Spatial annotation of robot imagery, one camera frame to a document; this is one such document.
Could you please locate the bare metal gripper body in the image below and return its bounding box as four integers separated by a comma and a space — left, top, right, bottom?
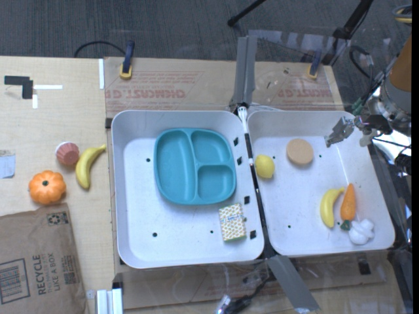
354, 88, 412, 135

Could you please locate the tan round biscuit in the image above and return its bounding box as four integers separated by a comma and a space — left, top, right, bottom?
286, 138, 315, 167

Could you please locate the orange carrot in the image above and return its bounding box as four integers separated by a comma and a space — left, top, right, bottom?
339, 183, 357, 232

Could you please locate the yellow banana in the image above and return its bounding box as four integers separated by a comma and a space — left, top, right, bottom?
75, 143, 107, 190
319, 187, 346, 229

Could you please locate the yellow lemon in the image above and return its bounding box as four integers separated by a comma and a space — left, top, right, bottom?
255, 154, 276, 179

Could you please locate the white plastic tray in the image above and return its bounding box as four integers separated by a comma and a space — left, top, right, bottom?
110, 109, 265, 270
246, 109, 396, 258

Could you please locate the thin black and white rod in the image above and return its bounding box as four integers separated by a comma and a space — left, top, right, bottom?
236, 104, 273, 258

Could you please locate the white lumpy toy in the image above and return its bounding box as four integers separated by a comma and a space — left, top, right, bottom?
348, 218, 375, 246

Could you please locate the black tripod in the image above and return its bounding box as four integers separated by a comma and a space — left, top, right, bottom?
227, 0, 390, 65

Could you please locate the yellow patterned carton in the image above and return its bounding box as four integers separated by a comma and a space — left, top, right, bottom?
218, 203, 248, 243

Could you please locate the teal divided plate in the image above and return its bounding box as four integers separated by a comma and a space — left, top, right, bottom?
153, 128, 238, 206

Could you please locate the brown cardboard board red print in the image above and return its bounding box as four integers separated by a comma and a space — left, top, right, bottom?
103, 56, 395, 309

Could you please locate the pink cupcake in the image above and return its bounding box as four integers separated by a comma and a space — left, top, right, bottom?
54, 141, 81, 167

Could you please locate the orange pumpkin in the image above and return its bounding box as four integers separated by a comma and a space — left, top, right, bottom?
28, 170, 67, 206

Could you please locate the brown paper envelope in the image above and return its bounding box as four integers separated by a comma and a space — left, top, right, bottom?
0, 202, 90, 314

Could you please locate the black cylinder on white bracket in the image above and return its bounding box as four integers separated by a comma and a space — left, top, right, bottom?
359, 128, 412, 177

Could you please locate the black block with thin wires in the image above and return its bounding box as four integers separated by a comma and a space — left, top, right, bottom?
215, 281, 268, 314

